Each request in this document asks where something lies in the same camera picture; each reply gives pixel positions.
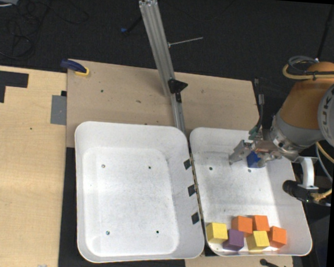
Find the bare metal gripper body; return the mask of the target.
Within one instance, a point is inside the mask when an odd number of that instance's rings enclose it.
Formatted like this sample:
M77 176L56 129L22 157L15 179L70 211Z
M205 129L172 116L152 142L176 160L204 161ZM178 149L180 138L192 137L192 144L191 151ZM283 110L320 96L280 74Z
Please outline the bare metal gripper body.
M295 161L299 147L278 130L260 129L253 141L253 151L259 155L269 155L270 160L286 158Z

